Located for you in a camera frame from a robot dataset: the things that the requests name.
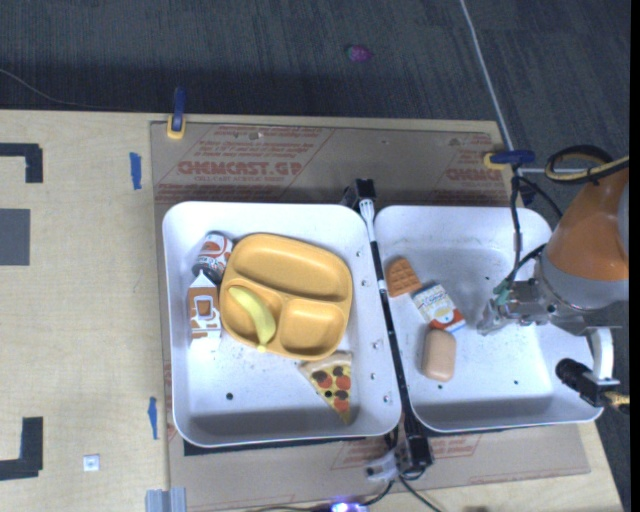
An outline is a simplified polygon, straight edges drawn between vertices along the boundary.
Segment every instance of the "wooden table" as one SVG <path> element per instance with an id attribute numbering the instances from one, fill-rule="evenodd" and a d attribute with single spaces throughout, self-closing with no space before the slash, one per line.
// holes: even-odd
<path id="1" fill-rule="evenodd" d="M 142 511 L 148 489 L 170 487 L 167 446 L 147 414 L 150 397 L 164 410 L 149 123 L 165 119 L 0 111 L 0 142 L 44 151 L 41 184 L 25 183 L 23 158 L 0 158 L 0 208 L 31 212 L 29 266 L 0 266 L 0 459 L 18 457 L 23 417 L 44 419 L 44 467 L 0 481 L 2 511 Z M 440 122 L 416 126 L 425 123 Z M 130 153 L 141 156 L 137 190 Z M 595 425 L 580 433 L 589 474 L 429 496 L 447 511 L 621 510 Z M 83 469 L 91 454 L 99 471 Z M 374 510 L 420 507 L 399 493 Z"/>

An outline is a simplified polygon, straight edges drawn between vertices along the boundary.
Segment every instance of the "banana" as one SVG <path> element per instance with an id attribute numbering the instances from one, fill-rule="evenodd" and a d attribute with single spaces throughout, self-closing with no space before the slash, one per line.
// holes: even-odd
<path id="1" fill-rule="evenodd" d="M 271 311 L 253 291 L 243 286 L 230 286 L 231 297 L 244 309 L 253 320 L 260 344 L 257 349 L 260 352 L 266 350 L 266 345 L 276 333 L 276 319 Z"/>

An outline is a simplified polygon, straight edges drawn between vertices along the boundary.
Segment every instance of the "pizza slice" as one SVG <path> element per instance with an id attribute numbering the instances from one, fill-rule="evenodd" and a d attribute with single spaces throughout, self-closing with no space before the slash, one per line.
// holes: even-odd
<path id="1" fill-rule="evenodd" d="M 351 353 L 334 352 L 325 359 L 309 361 L 299 368 L 316 393 L 348 425 L 351 422 Z"/>

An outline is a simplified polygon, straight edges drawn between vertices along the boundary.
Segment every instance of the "white tray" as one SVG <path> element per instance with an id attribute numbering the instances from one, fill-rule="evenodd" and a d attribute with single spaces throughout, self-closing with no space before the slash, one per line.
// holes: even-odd
<path id="1" fill-rule="evenodd" d="M 173 413 L 183 438 L 219 447 L 375 436 L 397 425 L 401 405 L 375 269 L 364 222 L 355 212 L 333 205 L 186 202 L 167 212 L 162 229 Z M 353 353 L 350 425 L 315 394 L 299 374 L 298 361 L 259 353 L 227 333 L 215 353 L 207 342 L 190 342 L 187 289 L 208 231 L 236 240 L 252 233 L 289 236 L 345 261 L 354 292 L 338 349 Z"/>
<path id="2" fill-rule="evenodd" d="M 524 256 L 548 241 L 542 217 L 520 209 Z M 408 295 L 390 298 L 409 396 L 418 419 L 439 432 L 503 429 L 591 421 L 601 409 L 584 402 L 555 375 L 569 357 L 591 367 L 587 340 L 552 325 L 511 325 L 486 337 L 475 326 L 492 289 L 511 271 L 514 230 L 508 208 L 391 206 L 375 231 L 383 268 L 406 257 L 418 278 L 440 282 L 467 321 L 455 332 L 454 377 L 446 382 L 420 373 L 426 322 Z M 518 273 L 527 279 L 533 262 Z"/>

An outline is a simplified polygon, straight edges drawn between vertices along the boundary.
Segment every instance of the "brown waffle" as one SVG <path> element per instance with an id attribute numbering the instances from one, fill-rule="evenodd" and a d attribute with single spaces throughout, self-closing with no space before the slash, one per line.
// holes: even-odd
<path id="1" fill-rule="evenodd" d="M 406 258 L 398 258 L 387 267 L 387 289 L 390 297 L 415 292 L 422 284 Z"/>

